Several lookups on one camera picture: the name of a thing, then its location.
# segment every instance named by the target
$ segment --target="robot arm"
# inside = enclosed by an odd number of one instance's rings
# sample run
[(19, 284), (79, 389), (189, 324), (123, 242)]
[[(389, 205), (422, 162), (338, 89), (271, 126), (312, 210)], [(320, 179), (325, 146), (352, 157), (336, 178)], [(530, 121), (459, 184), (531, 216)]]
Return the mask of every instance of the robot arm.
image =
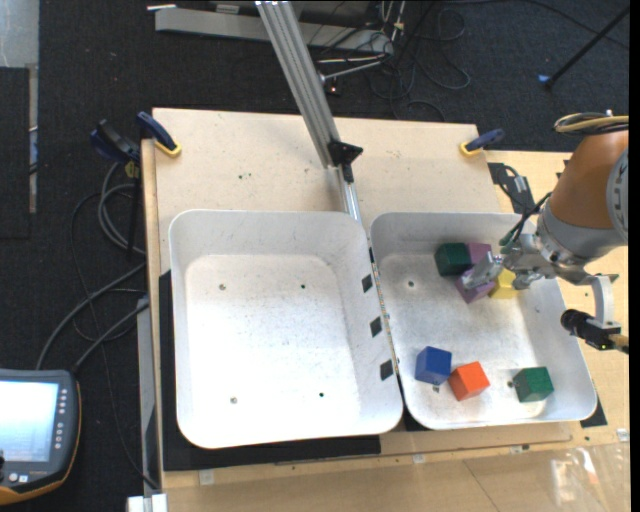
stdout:
[[(555, 189), (501, 240), (501, 255), (493, 264), (516, 275), (516, 289), (555, 277), (591, 286), (595, 317), (568, 310), (561, 324), (594, 348), (628, 354), (628, 338), (620, 335), (621, 326), (613, 320), (611, 284), (617, 276), (585, 270), (615, 247), (628, 244), (628, 116), (576, 114), (560, 119), (555, 129), (584, 138)], [(536, 232), (523, 234), (525, 221), (535, 213)], [(467, 287), (482, 284), (482, 275), (489, 275), (487, 262), (482, 269), (474, 268)]]

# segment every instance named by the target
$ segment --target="yellow cube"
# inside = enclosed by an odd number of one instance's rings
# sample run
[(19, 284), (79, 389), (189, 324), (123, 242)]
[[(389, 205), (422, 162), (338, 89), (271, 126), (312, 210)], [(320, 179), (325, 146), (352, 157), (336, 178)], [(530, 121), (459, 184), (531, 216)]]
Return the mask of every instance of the yellow cube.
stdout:
[(511, 272), (511, 270), (503, 269), (502, 272), (498, 274), (498, 277), (494, 279), (496, 285), (493, 287), (493, 290), (489, 292), (489, 297), (492, 299), (511, 299), (515, 297), (518, 293), (518, 290), (512, 286), (515, 278), (516, 275)]

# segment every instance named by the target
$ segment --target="black carpet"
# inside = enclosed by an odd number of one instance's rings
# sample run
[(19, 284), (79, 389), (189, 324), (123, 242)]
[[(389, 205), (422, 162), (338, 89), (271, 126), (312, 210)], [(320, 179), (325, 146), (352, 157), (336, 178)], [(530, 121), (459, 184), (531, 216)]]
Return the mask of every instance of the black carpet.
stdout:
[(29, 71), (0, 68), (0, 239), (29, 236)]
[[(474, 123), (480, 132), (500, 127), (506, 137), (496, 149), (572, 151), (577, 141), (552, 131), (556, 119), (607, 109), (628, 113), (629, 17), (553, 90), (546, 90), (537, 76), (558, 70), (594, 36), (589, 28), (600, 30), (627, 2), (545, 1), (409, 2), (407, 34), (434, 4), (420, 30), (429, 38), (414, 37), (399, 64), (405, 70), (405, 85), (415, 69), (410, 93), (389, 100), (388, 69), (387, 74), (353, 74), (342, 82), (342, 95), (329, 98), (332, 111), (336, 116)], [(151, 2), (41, 1), (38, 213), (31, 218), (28, 240), (0, 240), (3, 366), (33, 368), (47, 337), (84, 297), (71, 253), (70, 222), (79, 201), (100, 190), (108, 169), (89, 143), (98, 121), (106, 118), (121, 133), (135, 137), (136, 113), (158, 106), (297, 111), (270, 44), (157, 34), (147, 3)], [(460, 32), (452, 41), (433, 40)], [(405, 41), (400, 41), (396, 55)], [(319, 57), (320, 52), (312, 53)], [(391, 93), (399, 95), (399, 88), (396, 82)], [(124, 183), (126, 177), (117, 180)], [(126, 198), (112, 207), (123, 230), (128, 208)], [(142, 245), (142, 233), (138, 234)], [(106, 240), (98, 227), (95, 199), (77, 216), (75, 243), (89, 290), (143, 261), (140, 256), (127, 261), (124, 252)], [(144, 275), (123, 286), (144, 288)], [(138, 297), (122, 292), (100, 300), (96, 317), (101, 332), (132, 310)], [(83, 333), (96, 336), (89, 310), (78, 324)], [(68, 368), (87, 346), (69, 326), (45, 367)], [(94, 353), (79, 373), (84, 424), (78, 460), (67, 483), (7, 510), (122, 511), (128, 496), (142, 493), (142, 480), (127, 461), (117, 434), (105, 359), (123, 439), (139, 463), (134, 330), (107, 343), (104, 357)]]

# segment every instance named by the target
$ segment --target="orange cube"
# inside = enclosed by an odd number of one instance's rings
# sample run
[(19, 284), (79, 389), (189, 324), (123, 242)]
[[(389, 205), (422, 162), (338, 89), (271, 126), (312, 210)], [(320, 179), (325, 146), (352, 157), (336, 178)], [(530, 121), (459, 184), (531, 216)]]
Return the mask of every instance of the orange cube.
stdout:
[(478, 361), (458, 366), (449, 376), (449, 384), (458, 401), (479, 395), (490, 386)]

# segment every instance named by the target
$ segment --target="wooden table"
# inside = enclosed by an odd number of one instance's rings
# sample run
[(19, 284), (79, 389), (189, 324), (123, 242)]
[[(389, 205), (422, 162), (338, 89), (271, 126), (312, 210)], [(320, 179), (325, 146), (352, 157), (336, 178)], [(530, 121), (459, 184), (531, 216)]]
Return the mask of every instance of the wooden table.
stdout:
[[(331, 211), (340, 210), (341, 205), (336, 175), (321, 167), (300, 116), (172, 109), (156, 109), (153, 115), (184, 147), (179, 158), (170, 159), (149, 141), (142, 146), (157, 382), (158, 277), (170, 268), (167, 233), (175, 215), (195, 208)], [(553, 189), (556, 173), (570, 157), (565, 153), (487, 151), (465, 158), (458, 145), (477, 137), (473, 125), (346, 118), (337, 118), (336, 124), (344, 141), (364, 148), (354, 163), (354, 173), (367, 233), (375, 216), (385, 211), (513, 211), (508, 198), (493, 185), (488, 161), (517, 169), (527, 177), (538, 199)], [(614, 284), (616, 319), (628, 334), (627, 248), (614, 250), (592, 267), (592, 272), (621, 274)], [(560, 286), (567, 307), (593, 313), (590, 288), (564, 282)], [(629, 432), (628, 356), (600, 353), (586, 345), (584, 355), (608, 425), (585, 430), (580, 422), (540, 423), (425, 432), (407, 432), (398, 426), (381, 436), (380, 456), (161, 471), (162, 488), (172, 512), (196, 510), (196, 504), (197, 510), (203, 511), (272, 510), (261, 508), (265, 500), (273, 510), (301, 510), (301, 503), (307, 502), (305, 495), (298, 493), (306, 493), (311, 500), (310, 510), (329, 510), (330, 505), (325, 503), (324, 508), (320, 504), (333, 499), (342, 504), (340, 510), (348, 511), (362, 510), (359, 507), (365, 502), (369, 507), (380, 506), (380, 510), (387, 510), (383, 505), (387, 502), (398, 510), (423, 510), (425, 500), (433, 501), (424, 495), (427, 482), (433, 486), (449, 471), (448, 485), (434, 488), (440, 498), (450, 496), (455, 503), (464, 496), (467, 506), (476, 503), (480, 507), (476, 510), (485, 510), (481, 503), (486, 502), (486, 496), (470, 491), (475, 484), (464, 485), (470, 478), (464, 461), (513, 454), (523, 446), (529, 451), (546, 451), (615, 444), (623, 436), (619, 429)], [(156, 404), (161, 414), (159, 385)], [(158, 435), (162, 435), (160, 426)], [(382, 482), (385, 492), (380, 488)], [(364, 501), (357, 498), (363, 493), (369, 496)]]

